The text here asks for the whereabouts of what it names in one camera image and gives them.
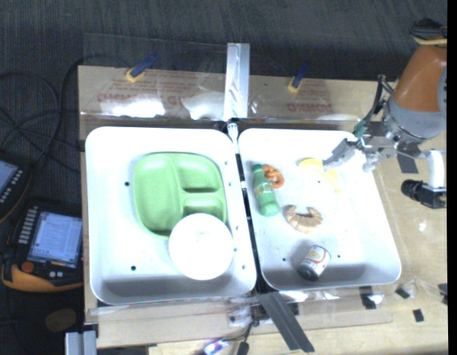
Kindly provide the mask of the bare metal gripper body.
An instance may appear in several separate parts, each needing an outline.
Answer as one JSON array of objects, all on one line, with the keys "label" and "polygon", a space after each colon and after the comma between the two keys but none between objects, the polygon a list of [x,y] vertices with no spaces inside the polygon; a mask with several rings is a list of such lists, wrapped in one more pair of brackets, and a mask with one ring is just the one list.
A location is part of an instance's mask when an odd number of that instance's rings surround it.
[{"label": "bare metal gripper body", "polygon": [[356,125],[356,138],[356,148],[368,158],[383,160],[397,155],[409,158],[422,156],[419,148],[422,138],[385,121],[360,121]]}]

